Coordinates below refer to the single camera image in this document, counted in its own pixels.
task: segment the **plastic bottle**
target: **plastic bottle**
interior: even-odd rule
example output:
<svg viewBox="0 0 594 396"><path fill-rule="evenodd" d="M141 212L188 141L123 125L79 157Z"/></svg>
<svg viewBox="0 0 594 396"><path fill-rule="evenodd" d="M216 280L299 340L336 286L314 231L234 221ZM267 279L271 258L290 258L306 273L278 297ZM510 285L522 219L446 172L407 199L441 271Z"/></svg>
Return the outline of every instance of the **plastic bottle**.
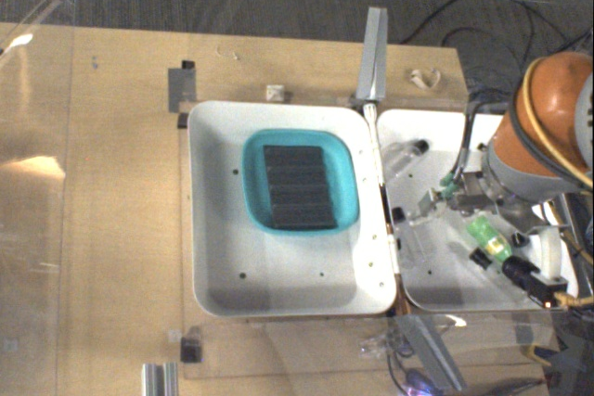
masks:
<svg viewBox="0 0 594 396"><path fill-rule="evenodd" d="M497 261L504 262L511 256L510 243L489 223L486 217L479 216L472 220L466 229L476 239L481 249Z"/></svg>
<svg viewBox="0 0 594 396"><path fill-rule="evenodd" d="M423 139L405 144L392 144L385 148L381 154L386 180L402 175L417 163L427 150L429 144Z"/></svg>

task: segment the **green bottle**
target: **green bottle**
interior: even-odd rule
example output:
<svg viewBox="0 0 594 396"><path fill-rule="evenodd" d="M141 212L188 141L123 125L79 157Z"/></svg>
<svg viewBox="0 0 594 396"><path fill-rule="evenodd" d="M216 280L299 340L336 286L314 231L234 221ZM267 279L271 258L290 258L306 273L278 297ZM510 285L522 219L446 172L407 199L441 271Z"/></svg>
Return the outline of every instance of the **green bottle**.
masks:
<svg viewBox="0 0 594 396"><path fill-rule="evenodd" d="M479 246L499 262L504 262L511 256L508 240L484 216L473 220L466 229L477 240Z"/></svg>

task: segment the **blue tray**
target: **blue tray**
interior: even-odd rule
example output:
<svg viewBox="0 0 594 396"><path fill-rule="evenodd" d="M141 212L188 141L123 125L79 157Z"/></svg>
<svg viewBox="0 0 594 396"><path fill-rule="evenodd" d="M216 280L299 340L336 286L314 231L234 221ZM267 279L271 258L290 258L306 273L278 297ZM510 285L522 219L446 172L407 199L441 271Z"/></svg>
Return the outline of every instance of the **blue tray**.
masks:
<svg viewBox="0 0 594 396"><path fill-rule="evenodd" d="M322 149L336 227L312 231L281 230L272 227L264 146L310 146ZM359 216L359 201L351 154L336 135L301 129L262 130L252 135L243 145L241 166L243 196L248 214L252 221L267 233L291 236L334 234L351 226Z"/></svg>

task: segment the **wooden table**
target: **wooden table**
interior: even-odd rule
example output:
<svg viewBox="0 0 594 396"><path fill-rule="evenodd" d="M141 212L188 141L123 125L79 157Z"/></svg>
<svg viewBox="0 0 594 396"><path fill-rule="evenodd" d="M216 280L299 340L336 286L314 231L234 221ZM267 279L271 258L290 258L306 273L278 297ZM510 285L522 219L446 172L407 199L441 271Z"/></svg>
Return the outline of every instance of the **wooden table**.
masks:
<svg viewBox="0 0 594 396"><path fill-rule="evenodd" d="M295 103L337 104L355 90L362 45L90 28L74 29L72 41L58 394L139 394L143 363L178 360L184 325L179 135L167 70L195 61L200 98L264 101L267 84L285 84ZM443 80L429 93L406 79L433 67ZM391 105L464 106L453 49L390 45L387 76ZM492 373L484 366L477 375ZM184 396L394 391L385 369L180 377L179 386Z"/></svg>

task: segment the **yellow cable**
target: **yellow cable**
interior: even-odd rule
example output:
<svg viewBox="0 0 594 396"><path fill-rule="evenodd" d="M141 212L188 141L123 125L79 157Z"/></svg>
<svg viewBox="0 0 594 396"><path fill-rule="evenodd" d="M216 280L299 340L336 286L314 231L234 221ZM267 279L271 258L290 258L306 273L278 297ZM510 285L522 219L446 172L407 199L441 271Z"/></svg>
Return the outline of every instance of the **yellow cable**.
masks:
<svg viewBox="0 0 594 396"><path fill-rule="evenodd" d="M563 307L585 307L594 304L594 296L579 299L566 292L555 292L555 299Z"/></svg>
<svg viewBox="0 0 594 396"><path fill-rule="evenodd" d="M561 224L561 216L559 215L559 212L557 211L552 202L549 202L549 207L551 212L553 213L553 216L555 217L555 221L557 222L557 224ZM562 237L564 237L564 242L569 243L572 246L572 248L575 249L575 251L579 252L582 258L584 258L590 266L594 266L594 259L592 259L592 256L588 254L588 252L584 248L577 244L575 236L570 230L560 230L560 234Z"/></svg>
<svg viewBox="0 0 594 396"><path fill-rule="evenodd" d="M543 143L543 145L547 148L550 154L563 166L567 169L568 172L571 173L575 178L577 178L580 182L584 185L592 188L592 179L589 178L585 173L579 171L577 167L573 165L571 161L569 161L563 154L557 149L549 140L547 135L542 129L540 122L536 118L534 106L532 104L532 97L530 95L530 84L532 82L532 76L534 74L535 68L543 60L543 58L537 58L534 60L531 65L528 67L526 74L523 77L523 104L526 108L526 112L528 114L528 120L535 128L536 135Z"/></svg>

